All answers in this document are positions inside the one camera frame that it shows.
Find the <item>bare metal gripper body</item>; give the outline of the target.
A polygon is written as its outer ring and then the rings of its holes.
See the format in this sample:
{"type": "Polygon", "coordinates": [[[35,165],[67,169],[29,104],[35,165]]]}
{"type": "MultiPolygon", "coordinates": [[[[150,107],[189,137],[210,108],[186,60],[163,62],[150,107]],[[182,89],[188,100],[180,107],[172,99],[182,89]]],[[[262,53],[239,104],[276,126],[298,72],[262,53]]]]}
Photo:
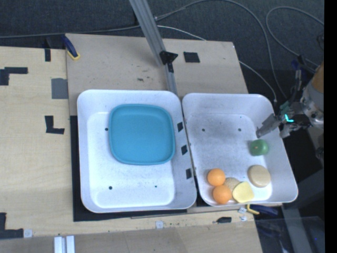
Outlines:
{"type": "Polygon", "coordinates": [[[324,113],[315,104],[303,102],[286,102],[283,104],[283,115],[286,123],[293,129],[314,127],[324,130],[324,113]]]}

